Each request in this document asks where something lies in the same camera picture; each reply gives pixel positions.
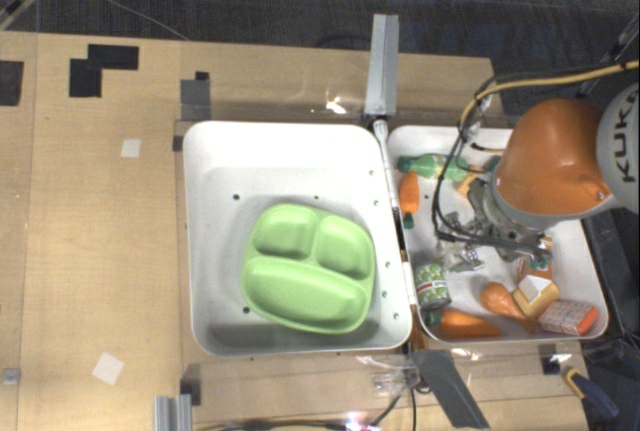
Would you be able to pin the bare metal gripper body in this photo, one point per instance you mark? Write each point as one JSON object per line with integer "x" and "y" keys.
{"x": 505, "y": 231}

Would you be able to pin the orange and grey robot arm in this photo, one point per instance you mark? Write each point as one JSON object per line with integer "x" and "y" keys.
{"x": 555, "y": 164}

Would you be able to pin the orange box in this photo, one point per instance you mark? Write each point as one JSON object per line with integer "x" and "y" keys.
{"x": 542, "y": 272}

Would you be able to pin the yellow toy food piece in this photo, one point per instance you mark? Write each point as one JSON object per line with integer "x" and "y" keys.
{"x": 467, "y": 184}

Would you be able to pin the orange chicken drumstick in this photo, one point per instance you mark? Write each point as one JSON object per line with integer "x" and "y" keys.
{"x": 497, "y": 300}

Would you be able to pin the white plastic tray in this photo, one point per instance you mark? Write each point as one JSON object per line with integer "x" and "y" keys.
{"x": 465, "y": 291}
{"x": 220, "y": 239}

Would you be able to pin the yellow and white carton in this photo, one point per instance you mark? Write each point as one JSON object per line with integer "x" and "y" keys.
{"x": 542, "y": 299}

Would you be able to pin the green and white can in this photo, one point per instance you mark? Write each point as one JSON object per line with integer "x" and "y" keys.
{"x": 431, "y": 286}

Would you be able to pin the orange carrot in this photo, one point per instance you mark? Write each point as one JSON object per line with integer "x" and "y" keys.
{"x": 465, "y": 325}
{"x": 409, "y": 194}

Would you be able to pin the green plastic bottle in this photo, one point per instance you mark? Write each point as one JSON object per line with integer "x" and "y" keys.
{"x": 425, "y": 165}

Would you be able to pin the white and orange carton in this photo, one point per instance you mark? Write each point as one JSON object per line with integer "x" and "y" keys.
{"x": 565, "y": 317}

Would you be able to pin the thin black and white rod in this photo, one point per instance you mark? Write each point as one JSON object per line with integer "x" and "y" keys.
{"x": 389, "y": 179}

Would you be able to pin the green divided plate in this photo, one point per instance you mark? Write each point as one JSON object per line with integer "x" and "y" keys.
{"x": 305, "y": 289}

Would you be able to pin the pale wood board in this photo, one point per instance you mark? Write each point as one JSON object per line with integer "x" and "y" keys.
{"x": 300, "y": 84}

